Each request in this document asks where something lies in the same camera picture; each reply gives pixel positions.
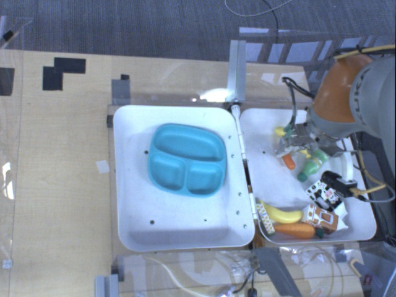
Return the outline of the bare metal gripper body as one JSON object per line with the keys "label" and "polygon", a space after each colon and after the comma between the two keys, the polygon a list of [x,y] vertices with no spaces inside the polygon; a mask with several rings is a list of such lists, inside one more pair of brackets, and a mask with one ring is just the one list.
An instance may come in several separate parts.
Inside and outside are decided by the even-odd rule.
{"label": "bare metal gripper body", "polygon": [[301,149],[313,149],[323,143],[324,139],[314,123],[295,124],[289,137],[289,145]]}

